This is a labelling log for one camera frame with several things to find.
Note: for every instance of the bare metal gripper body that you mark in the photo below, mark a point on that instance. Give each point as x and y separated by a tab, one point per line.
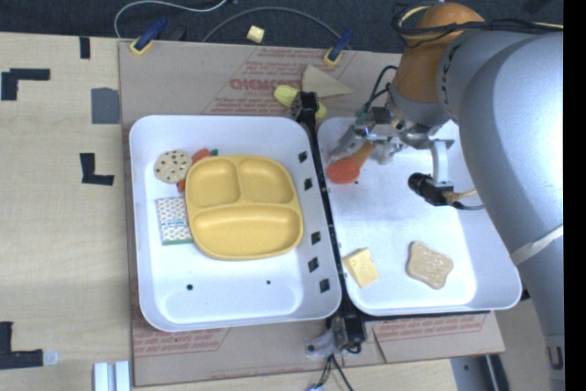
382	126

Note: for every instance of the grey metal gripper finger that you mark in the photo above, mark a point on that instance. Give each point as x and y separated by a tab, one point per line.
344	146
384	153

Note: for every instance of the orange carrot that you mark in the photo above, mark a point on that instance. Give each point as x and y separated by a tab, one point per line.
343	171

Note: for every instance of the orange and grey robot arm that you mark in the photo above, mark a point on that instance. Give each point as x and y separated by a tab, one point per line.
508	114

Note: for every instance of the beige pizza slice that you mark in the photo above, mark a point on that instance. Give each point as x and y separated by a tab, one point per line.
322	84

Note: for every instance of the thin black rod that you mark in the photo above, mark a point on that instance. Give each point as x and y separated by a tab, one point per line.
330	215

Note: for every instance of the yellow corn cob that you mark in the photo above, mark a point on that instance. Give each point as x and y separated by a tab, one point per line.
285	94

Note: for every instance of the white plastic tray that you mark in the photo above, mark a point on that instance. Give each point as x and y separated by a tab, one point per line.
229	288
403	233

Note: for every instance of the yellow cheese wedge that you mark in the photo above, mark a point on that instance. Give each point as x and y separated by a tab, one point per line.
361	268

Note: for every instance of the yellow divided plate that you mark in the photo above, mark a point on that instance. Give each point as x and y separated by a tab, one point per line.
242	206

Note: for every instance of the beige bread slice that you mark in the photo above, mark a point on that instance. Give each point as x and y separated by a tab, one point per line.
428	265

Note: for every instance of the pale yellow cube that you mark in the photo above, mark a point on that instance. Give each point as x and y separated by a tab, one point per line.
256	34

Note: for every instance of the orange and green toy vegetable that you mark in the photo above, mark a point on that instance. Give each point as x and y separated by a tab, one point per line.
200	154

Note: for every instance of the beige dotted biscuit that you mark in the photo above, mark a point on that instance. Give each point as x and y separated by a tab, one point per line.
170	166

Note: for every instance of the brown cardboard board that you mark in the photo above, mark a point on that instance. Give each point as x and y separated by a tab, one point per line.
183	78

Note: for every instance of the black cylinder on white bracket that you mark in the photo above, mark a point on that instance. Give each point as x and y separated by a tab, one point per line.
428	187

